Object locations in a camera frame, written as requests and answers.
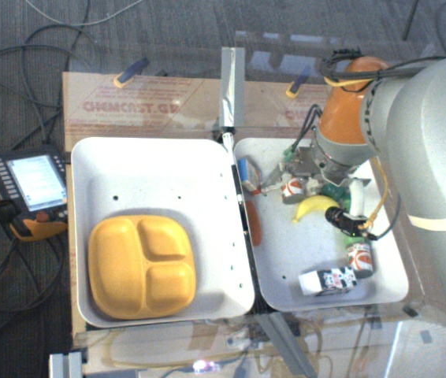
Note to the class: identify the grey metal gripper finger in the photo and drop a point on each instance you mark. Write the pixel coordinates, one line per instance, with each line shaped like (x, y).
(275, 178)
(313, 186)

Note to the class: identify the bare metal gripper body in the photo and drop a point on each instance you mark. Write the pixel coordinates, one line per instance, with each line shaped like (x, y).
(310, 163)

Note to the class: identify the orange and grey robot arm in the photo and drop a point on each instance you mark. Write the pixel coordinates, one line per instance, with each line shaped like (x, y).
(412, 132)

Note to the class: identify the yellow banana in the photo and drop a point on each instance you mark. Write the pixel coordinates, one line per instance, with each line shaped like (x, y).
(314, 204)

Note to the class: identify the green toy broccoli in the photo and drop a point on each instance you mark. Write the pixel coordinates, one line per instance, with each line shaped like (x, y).
(335, 192)

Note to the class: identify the white plastic tray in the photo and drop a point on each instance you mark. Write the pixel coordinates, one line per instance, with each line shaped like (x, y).
(160, 179)
(305, 246)

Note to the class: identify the white carton with cow print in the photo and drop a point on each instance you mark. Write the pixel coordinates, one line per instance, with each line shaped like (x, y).
(327, 282)

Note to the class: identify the brown cardboard board red print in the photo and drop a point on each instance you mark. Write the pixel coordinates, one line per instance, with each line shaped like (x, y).
(136, 112)

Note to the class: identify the yellow divided plate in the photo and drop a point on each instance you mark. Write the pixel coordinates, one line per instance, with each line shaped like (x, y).
(128, 266)

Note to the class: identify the black cylinder on white bracket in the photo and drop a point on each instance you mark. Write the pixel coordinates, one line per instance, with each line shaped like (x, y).
(345, 219)

